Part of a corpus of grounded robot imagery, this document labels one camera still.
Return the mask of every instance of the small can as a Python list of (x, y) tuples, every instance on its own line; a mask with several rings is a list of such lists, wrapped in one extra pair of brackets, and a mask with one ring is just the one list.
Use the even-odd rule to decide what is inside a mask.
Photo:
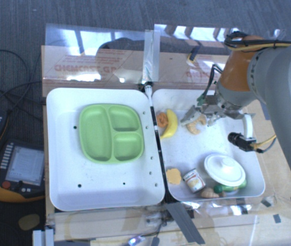
[(198, 171), (193, 169), (183, 176), (184, 182), (189, 186), (190, 190), (195, 193), (203, 189), (206, 184), (200, 177)]

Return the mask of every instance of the banana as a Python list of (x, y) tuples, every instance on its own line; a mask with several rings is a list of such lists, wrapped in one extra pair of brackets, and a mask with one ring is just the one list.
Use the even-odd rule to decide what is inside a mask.
[(167, 109), (166, 113), (167, 113), (168, 125), (164, 133), (160, 136), (160, 139), (172, 137), (177, 130), (178, 119), (177, 119), (176, 114), (171, 109)]

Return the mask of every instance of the green divided plate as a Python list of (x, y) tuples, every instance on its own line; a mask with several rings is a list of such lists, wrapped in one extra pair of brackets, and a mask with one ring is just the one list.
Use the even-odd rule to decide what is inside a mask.
[(139, 158), (144, 150), (140, 118), (134, 109), (118, 104), (93, 104), (79, 116), (79, 137), (85, 156), (99, 163)]

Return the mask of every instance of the gray carpet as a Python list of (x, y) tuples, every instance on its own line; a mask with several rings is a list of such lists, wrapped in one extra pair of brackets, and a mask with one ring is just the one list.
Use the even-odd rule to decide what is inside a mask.
[[(143, 31), (154, 24), (238, 28), (248, 34), (270, 38), (279, 29), (291, 40), (291, 0), (0, 0), (0, 88), (7, 90), (28, 81), (35, 70), (41, 79), (38, 57), (45, 44), (46, 24)], [(23, 94), (26, 87), (17, 89)], [(41, 100), (41, 85), (33, 84), (27, 97)], [(0, 108), (13, 106), (5, 97)], [(10, 120), (7, 138), (43, 143), (41, 106), (23, 100)], [(43, 229), (44, 201), (27, 204), (0, 202), (0, 245), (32, 245), (32, 231), (22, 231), (18, 220), (37, 213)]]

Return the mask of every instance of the transparent plastic panel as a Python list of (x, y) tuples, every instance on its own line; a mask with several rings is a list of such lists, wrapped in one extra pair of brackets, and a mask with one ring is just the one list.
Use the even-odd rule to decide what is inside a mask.
[[(291, 205), (280, 198), (266, 199), (257, 206), (183, 205), (206, 245), (291, 245)], [(47, 221), (47, 226), (55, 229), (55, 241), (128, 245), (141, 239), (140, 245), (151, 245), (158, 237), (159, 245), (198, 245), (187, 241), (163, 206), (58, 212), (50, 214)]]
[(48, 24), (43, 79), (94, 87), (139, 84), (145, 37), (139, 31)]
[(160, 34), (160, 88), (205, 89), (212, 65), (224, 68), (229, 55), (224, 38), (234, 29), (162, 24), (154, 28)]

